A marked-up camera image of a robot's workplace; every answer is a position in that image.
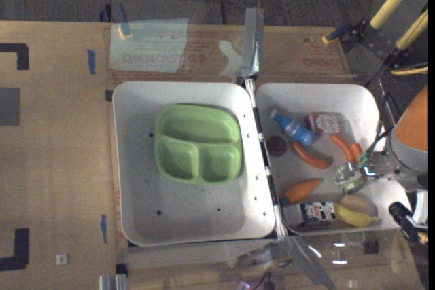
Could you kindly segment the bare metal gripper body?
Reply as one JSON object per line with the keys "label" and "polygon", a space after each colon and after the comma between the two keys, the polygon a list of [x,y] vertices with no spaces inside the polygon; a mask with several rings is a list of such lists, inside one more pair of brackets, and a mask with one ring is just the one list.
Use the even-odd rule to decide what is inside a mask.
{"label": "bare metal gripper body", "polygon": [[381,154],[368,155],[364,151],[358,157],[347,160],[336,169],[334,183],[344,194],[352,194],[371,183],[382,179],[391,179],[393,175],[394,169],[384,162]]}

